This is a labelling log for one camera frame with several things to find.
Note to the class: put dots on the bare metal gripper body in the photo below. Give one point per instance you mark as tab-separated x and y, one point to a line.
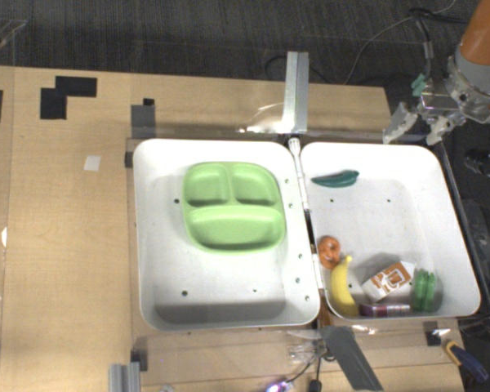
439	104

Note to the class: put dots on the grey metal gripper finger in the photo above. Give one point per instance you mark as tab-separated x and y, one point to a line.
400	123
439	131

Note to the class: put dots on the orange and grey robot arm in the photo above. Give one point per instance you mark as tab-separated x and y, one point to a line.
484	35

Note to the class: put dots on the dark green cucumber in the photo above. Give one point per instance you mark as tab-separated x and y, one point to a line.
335	180

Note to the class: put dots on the white plastic tray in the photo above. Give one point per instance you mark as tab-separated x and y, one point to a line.
228	284
384	223

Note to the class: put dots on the white and brown carton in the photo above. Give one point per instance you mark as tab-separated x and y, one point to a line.
386	284

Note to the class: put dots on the green ridged toy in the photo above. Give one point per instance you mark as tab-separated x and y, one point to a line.
424	292

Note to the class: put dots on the yellow banana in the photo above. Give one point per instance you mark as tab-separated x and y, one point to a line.
342	290

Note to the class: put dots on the green divided plate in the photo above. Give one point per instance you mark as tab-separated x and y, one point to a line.
232	227

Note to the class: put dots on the black cylinder on white bracket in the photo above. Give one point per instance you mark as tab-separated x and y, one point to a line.
484	163

